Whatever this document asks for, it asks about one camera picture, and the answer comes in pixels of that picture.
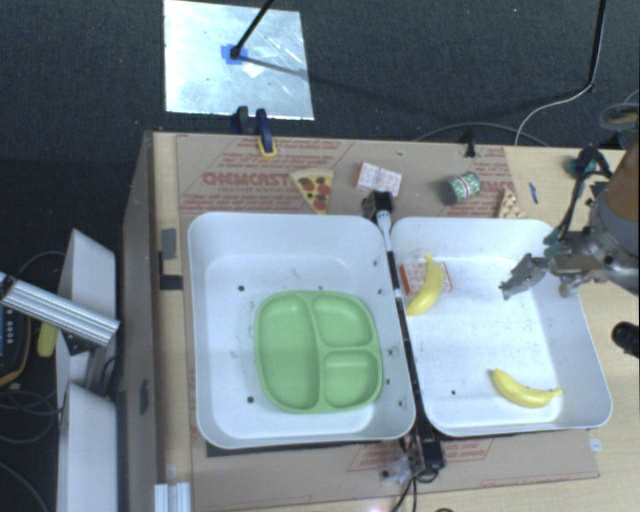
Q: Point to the thin black and white rod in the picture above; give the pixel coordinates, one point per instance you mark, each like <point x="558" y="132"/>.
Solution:
<point x="400" y="300"/>

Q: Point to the green divided plate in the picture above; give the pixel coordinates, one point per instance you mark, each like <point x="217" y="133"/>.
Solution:
<point x="285" y="345"/>

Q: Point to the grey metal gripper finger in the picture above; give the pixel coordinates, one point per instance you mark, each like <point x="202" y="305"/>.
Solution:
<point x="572" y="285"/>
<point x="522" y="276"/>

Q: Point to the black cylinder on white bracket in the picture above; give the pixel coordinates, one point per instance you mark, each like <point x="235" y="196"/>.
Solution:
<point x="629" y="339"/>

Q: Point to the white and red carton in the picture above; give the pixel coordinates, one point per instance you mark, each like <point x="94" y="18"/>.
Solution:
<point x="377" y="178"/>

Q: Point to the brown cardboard board red print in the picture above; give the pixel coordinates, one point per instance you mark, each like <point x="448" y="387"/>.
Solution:
<point x="240" y="175"/>

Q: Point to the white plastic tray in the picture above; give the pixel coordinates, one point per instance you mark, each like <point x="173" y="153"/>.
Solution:
<point x="225" y="310"/>
<point x="480" y="330"/>

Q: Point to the orange patterned triangular biscuit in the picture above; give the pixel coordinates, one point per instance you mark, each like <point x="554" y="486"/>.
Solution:
<point x="510" y="206"/>

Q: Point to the toy pizza slice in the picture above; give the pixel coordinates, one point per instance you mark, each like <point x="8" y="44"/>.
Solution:
<point x="314" y="190"/>

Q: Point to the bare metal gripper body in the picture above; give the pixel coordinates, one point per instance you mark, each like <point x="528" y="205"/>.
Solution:
<point x="580" y="257"/>

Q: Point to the red and white packet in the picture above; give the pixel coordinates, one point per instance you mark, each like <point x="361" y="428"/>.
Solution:
<point x="411" y="278"/>

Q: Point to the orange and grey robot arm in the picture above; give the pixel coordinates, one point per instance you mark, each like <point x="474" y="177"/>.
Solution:
<point x="626" y="190"/>

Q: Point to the yellow banana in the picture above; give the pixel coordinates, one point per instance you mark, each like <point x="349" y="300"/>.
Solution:
<point x="520" y="392"/>
<point x="429" y="292"/>

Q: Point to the green and white can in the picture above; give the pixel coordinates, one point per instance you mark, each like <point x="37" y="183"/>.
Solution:
<point x="462" y="187"/>

